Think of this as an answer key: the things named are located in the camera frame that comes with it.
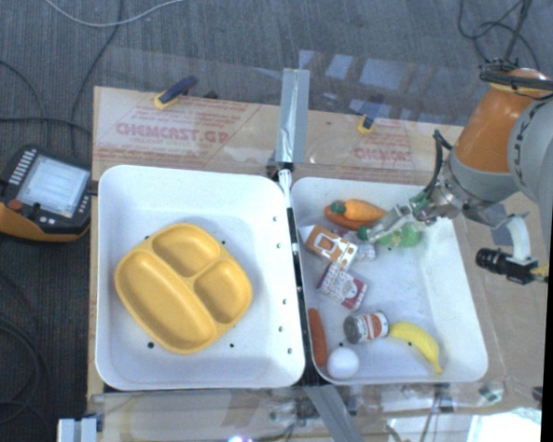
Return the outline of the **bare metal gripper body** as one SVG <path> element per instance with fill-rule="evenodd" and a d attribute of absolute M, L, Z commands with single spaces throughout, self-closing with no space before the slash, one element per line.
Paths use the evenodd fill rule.
<path fill-rule="evenodd" d="M 463 209 L 463 202 L 440 186 L 426 187 L 408 201 L 414 219 L 424 225 L 432 225 L 442 218 L 455 218 Z"/>

